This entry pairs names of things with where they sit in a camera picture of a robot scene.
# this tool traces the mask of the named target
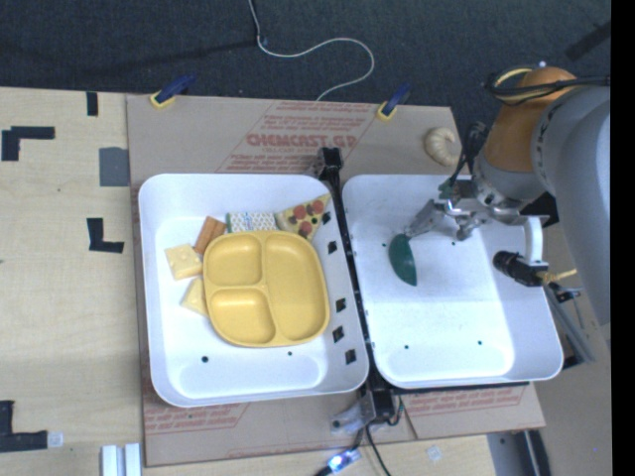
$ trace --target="pizza slice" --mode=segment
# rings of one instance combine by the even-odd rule
[[[275,214],[276,224],[283,231],[296,233],[311,241],[321,224],[330,194],[324,194]]]

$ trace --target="white tray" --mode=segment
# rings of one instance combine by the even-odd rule
[[[327,192],[320,181],[295,175],[159,175],[144,182],[139,208],[150,369],[166,402],[254,402],[344,393],[363,384],[368,357],[332,201],[325,210],[330,220],[313,239],[330,322],[305,344],[245,348],[225,342],[209,320],[180,306],[190,281],[174,280],[165,255],[167,248],[193,244],[207,215],[223,220],[233,211],[281,211]]]
[[[446,217],[411,240],[418,284],[402,282],[387,246],[446,177],[360,176],[343,201],[377,368],[404,389],[537,381],[563,364],[542,288],[494,270],[499,250],[525,253],[522,226],[492,222],[459,242]]]

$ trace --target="yellow plate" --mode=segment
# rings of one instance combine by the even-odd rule
[[[328,325],[318,254],[296,234],[243,231],[219,236],[205,250],[203,280],[211,324],[233,344],[301,344]]]

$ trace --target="blue and yellow clamp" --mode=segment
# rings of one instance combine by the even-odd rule
[[[403,83],[393,96],[390,97],[377,109],[377,118],[383,122],[388,122],[395,116],[395,111],[399,104],[404,104],[410,97],[410,83]]]
[[[150,102],[157,109],[163,109],[175,101],[175,95],[184,93],[196,81],[196,76],[186,74],[177,77],[174,81],[166,84],[157,93],[150,95]]]

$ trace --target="black carpet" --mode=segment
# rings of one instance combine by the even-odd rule
[[[295,53],[350,37],[374,53],[365,81],[325,100],[451,106],[459,131],[491,123],[491,72],[540,60],[610,73],[611,0],[255,0],[268,47]],[[273,59],[247,0],[0,0],[0,86],[152,92],[195,73],[194,95],[316,99],[362,75],[368,55],[335,44]]]

